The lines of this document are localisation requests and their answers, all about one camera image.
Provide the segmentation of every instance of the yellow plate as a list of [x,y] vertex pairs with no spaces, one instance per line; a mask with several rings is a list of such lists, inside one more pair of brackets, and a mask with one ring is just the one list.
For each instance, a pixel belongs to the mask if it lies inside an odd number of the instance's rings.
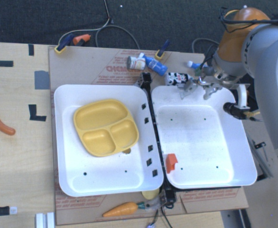
[[139,139],[132,115],[115,99],[78,108],[74,113],[74,125],[86,150],[98,157],[125,151]]

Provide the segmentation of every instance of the cardboard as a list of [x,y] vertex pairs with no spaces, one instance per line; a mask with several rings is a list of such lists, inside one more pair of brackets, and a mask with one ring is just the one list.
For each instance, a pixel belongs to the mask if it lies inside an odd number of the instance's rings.
[[[133,85],[137,82],[141,70],[128,70],[128,56],[138,57],[141,52],[153,57],[156,51],[126,50],[109,48],[67,47],[64,53],[57,54],[55,47],[49,47],[49,76],[52,106],[52,130],[55,165],[55,200],[56,224],[67,225],[97,221],[153,217],[154,210],[138,210],[130,216],[103,218],[102,214],[124,202],[141,202],[146,199],[141,192],[98,195],[89,197],[70,197],[62,192],[58,181],[56,154],[56,125],[54,116],[54,91],[65,84],[100,84]],[[188,61],[200,63],[202,54],[165,52],[161,63],[168,67],[167,72],[188,73]],[[151,89],[164,84],[163,77],[145,68],[152,76]],[[166,209],[167,215],[180,215],[219,211],[227,209],[244,209],[248,203],[242,187],[193,190],[176,193],[177,202],[172,209]]]

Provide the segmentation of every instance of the toy carrot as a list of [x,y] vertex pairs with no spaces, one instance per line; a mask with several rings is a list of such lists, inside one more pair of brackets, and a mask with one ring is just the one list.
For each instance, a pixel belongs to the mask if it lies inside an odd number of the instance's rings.
[[137,209],[138,209],[138,204],[136,204],[135,202],[127,202],[105,212],[103,214],[103,217],[131,215],[135,213]]

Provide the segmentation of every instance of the toy sausage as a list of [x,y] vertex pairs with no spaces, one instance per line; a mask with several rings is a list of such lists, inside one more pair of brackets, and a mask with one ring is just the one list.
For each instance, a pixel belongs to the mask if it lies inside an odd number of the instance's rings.
[[15,129],[8,127],[1,120],[0,120],[0,131],[2,131],[3,133],[6,133],[8,135],[14,135],[16,133]]

